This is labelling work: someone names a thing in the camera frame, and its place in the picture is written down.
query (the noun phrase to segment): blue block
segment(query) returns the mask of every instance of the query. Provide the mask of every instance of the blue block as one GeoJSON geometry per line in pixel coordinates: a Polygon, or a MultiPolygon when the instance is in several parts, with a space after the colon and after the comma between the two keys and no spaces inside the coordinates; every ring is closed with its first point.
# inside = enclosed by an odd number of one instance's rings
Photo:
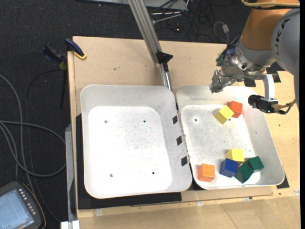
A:
{"type": "Polygon", "coordinates": [[[226,177],[232,177],[237,172],[237,161],[226,158],[220,165],[219,173],[226,177]]]}

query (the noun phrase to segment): wooden table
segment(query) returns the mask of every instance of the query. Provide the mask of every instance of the wooden table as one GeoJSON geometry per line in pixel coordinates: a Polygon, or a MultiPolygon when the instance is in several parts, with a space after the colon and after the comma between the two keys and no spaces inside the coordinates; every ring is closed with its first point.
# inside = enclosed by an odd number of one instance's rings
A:
{"type": "MultiPolygon", "coordinates": [[[[68,53],[74,173],[77,174],[75,117],[81,113],[81,90],[90,84],[162,85],[162,81],[143,40],[94,37],[73,37],[73,40],[87,53],[85,60],[68,53]]],[[[169,62],[174,94],[182,86],[210,84],[216,69],[215,59],[225,48],[224,44],[195,42],[161,41],[160,44],[164,52],[174,55],[169,62]]],[[[288,72],[279,72],[279,76],[282,83],[275,84],[275,96],[280,104],[289,103],[294,99],[293,76],[288,72]]],[[[256,85],[253,89],[264,95],[263,83],[256,85]]],[[[103,208],[98,211],[102,213],[99,217],[94,209],[78,209],[81,228],[182,228],[183,225],[193,228],[202,223],[211,223],[213,228],[243,228],[249,223],[255,228],[300,227],[299,111],[294,106],[287,115],[265,117],[290,187],[200,191],[191,187],[182,192],[179,203],[103,208]]]]}

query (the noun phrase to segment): empty white tray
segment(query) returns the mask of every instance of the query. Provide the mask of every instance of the empty white tray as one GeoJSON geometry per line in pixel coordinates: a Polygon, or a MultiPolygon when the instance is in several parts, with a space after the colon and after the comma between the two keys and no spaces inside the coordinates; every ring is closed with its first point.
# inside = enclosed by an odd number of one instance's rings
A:
{"type": "Polygon", "coordinates": [[[227,86],[220,93],[211,93],[208,86],[185,86],[177,91],[177,103],[185,134],[193,177],[204,189],[278,185],[284,171],[273,143],[264,113],[248,104],[256,94],[245,86],[227,86]],[[215,115],[232,100],[243,104],[243,113],[221,124],[215,115]],[[254,173],[245,183],[219,174],[220,164],[231,148],[244,151],[245,159],[259,156],[264,169],[254,173]],[[198,180],[198,167],[215,165],[215,179],[198,180]]]}
{"type": "Polygon", "coordinates": [[[89,85],[81,92],[84,185],[95,198],[181,192],[192,182],[173,93],[89,85]]]}

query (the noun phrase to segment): cube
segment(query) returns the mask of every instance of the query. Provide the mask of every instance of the cube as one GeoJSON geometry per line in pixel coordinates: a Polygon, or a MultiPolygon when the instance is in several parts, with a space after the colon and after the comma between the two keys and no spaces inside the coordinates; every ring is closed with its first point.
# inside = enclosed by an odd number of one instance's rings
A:
{"type": "Polygon", "coordinates": [[[219,173],[226,177],[232,177],[237,172],[237,161],[226,158],[220,165],[219,173]]]}
{"type": "Polygon", "coordinates": [[[211,182],[215,178],[215,166],[201,164],[198,168],[198,180],[211,182]]]}
{"type": "Polygon", "coordinates": [[[243,104],[236,102],[236,101],[231,101],[228,104],[228,107],[234,112],[234,115],[232,115],[233,118],[238,118],[242,113],[243,113],[243,104]]]}
{"type": "Polygon", "coordinates": [[[226,158],[237,161],[238,164],[244,162],[244,152],[241,149],[231,148],[226,153],[226,158]]]}
{"type": "Polygon", "coordinates": [[[215,118],[221,123],[224,124],[228,119],[234,115],[234,112],[228,107],[224,106],[216,115],[215,118]]]}
{"type": "Polygon", "coordinates": [[[259,156],[249,158],[245,163],[250,166],[254,170],[254,172],[260,171],[264,168],[264,165],[259,156]]]}
{"type": "Polygon", "coordinates": [[[239,180],[241,183],[246,182],[250,176],[253,174],[254,170],[248,166],[246,163],[243,163],[239,168],[234,177],[239,180]]]}

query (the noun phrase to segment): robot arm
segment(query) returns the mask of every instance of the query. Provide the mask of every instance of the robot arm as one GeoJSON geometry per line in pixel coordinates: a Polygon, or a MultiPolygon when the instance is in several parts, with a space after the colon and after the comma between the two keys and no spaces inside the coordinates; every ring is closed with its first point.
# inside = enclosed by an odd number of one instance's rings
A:
{"type": "Polygon", "coordinates": [[[266,113],[285,114],[280,108],[291,108],[294,102],[278,105],[273,75],[265,71],[275,61],[295,78],[295,99],[299,108],[299,39],[300,3],[298,0],[257,0],[242,2],[251,10],[242,35],[217,58],[210,90],[222,91],[245,78],[263,80],[265,96],[252,95],[248,103],[266,113]]]}

